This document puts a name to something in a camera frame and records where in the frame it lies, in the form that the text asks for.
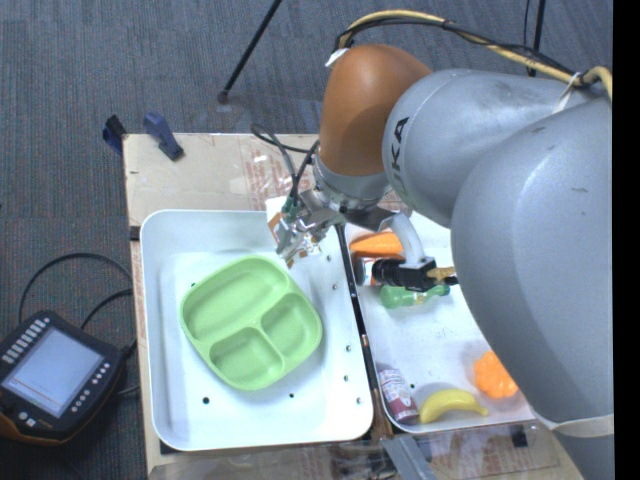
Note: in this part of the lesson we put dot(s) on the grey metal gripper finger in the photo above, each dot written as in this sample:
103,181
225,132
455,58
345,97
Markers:
286,242
303,240

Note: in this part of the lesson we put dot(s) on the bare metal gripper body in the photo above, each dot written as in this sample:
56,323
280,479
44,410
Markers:
327,213

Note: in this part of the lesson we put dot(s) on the white and orange packet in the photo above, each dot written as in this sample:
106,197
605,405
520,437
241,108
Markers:
274,220

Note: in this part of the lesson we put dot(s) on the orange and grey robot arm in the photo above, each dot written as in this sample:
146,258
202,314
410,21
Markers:
500,193

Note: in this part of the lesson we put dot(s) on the orange carrot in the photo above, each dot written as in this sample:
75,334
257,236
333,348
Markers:
377,244

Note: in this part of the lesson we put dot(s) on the green divided plate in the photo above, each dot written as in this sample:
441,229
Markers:
250,323

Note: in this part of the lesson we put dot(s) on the brown cardboard board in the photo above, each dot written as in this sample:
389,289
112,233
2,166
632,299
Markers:
200,173

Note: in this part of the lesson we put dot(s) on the green bottle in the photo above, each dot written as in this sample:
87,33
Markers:
400,297

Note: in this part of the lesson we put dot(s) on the white plastic tray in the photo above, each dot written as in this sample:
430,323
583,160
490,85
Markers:
260,418
430,338

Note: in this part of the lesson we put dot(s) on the red can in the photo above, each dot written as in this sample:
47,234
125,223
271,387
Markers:
397,393

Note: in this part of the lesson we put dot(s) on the black tripod leg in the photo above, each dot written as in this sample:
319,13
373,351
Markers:
255,40
539,23

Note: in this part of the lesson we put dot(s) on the yellow banana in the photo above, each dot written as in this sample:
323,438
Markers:
447,402

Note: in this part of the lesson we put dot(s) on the orange toy fruit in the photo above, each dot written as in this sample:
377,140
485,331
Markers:
492,375

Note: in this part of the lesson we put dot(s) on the black cylinder on white bracket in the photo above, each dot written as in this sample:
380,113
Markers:
405,274

